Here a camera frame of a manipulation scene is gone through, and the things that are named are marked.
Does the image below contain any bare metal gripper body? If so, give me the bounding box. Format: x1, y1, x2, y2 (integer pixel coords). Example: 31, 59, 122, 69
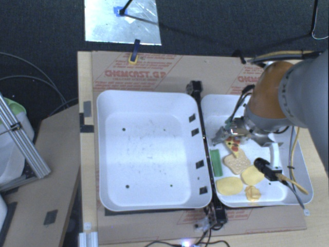
225, 117, 258, 143

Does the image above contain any toy pizza slice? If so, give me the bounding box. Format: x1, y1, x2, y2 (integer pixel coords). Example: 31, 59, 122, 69
224, 136, 244, 160

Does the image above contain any thin black rod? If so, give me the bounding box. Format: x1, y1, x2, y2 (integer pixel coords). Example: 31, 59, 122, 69
193, 93, 222, 215

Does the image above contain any green toy stick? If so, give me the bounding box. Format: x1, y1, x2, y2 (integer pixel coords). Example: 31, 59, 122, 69
209, 149, 224, 178

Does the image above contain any toy bread slice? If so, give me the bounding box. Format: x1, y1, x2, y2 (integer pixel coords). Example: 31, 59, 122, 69
223, 148, 251, 175

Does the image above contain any yellow round toy crisp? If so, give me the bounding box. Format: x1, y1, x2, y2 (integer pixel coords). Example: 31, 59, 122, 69
240, 164, 266, 186
215, 176, 244, 196

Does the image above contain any small yellow crumpled toy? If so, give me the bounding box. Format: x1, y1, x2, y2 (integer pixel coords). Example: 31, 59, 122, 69
244, 185, 262, 203

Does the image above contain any white plastic tray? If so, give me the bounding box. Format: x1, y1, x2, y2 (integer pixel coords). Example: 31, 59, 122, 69
96, 89, 213, 212
200, 94, 315, 208

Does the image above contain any brown cardboard board red print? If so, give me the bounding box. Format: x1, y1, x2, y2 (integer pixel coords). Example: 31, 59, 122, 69
91, 50, 308, 245

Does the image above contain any black cylinder on white bracket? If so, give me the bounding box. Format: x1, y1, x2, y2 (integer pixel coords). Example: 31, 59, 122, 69
253, 140, 284, 182

